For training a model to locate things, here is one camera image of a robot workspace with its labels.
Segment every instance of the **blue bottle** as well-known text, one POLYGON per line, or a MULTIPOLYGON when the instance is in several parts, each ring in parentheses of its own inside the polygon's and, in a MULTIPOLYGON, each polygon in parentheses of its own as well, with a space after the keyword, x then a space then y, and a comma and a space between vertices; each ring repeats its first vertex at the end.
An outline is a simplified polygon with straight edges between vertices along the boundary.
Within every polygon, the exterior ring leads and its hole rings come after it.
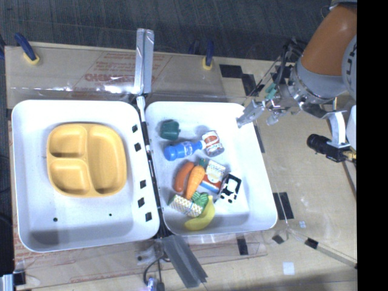
POLYGON ((164 149, 164 157, 168 161, 174 161, 177 158, 190 156, 196 150, 202 150, 206 147, 203 140, 197 142, 184 141, 176 145, 169 145, 164 149))

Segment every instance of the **yellow divided bowl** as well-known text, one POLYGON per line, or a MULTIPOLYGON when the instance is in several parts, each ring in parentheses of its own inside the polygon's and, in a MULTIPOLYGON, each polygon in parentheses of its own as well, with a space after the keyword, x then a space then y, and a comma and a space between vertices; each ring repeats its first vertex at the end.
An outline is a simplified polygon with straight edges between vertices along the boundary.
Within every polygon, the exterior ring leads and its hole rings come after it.
POLYGON ((127 181, 121 137, 100 124, 64 124, 47 140, 47 170, 53 187, 67 196, 99 197, 119 192, 127 181))

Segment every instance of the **banana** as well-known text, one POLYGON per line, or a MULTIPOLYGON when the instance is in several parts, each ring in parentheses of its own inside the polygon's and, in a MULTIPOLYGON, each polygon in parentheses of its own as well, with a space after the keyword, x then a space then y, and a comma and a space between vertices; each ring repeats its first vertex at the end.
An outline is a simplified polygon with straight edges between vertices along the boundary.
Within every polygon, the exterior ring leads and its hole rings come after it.
POLYGON ((188 230, 202 230, 207 227, 215 215, 215 208, 213 203, 213 196, 208 196, 208 202, 202 211, 202 213, 196 218, 190 219, 184 223, 185 228, 188 230))

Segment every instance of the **tin can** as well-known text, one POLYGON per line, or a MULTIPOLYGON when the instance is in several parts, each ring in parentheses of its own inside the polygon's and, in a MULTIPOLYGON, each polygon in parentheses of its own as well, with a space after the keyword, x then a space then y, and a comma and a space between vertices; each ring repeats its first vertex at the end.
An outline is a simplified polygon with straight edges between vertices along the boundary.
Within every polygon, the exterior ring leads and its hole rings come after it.
POLYGON ((206 153, 210 157, 220 155, 225 148, 219 141, 219 136, 215 130, 211 130, 202 136, 202 140, 206 143, 206 153))

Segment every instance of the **gray floor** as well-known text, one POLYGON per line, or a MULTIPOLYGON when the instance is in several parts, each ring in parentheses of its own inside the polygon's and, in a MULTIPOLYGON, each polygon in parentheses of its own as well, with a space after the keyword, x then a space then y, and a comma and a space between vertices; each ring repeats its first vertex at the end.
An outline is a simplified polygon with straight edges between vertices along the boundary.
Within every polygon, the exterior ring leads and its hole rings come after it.
MULTIPOLYGON (((137 28, 155 32, 155 51, 188 53, 207 40, 214 55, 275 59, 289 38, 308 41, 331 0, 0 0, 9 45, 31 41, 134 49, 137 28)), ((5 68, 0 62, 0 276, 12 271, 5 68)))

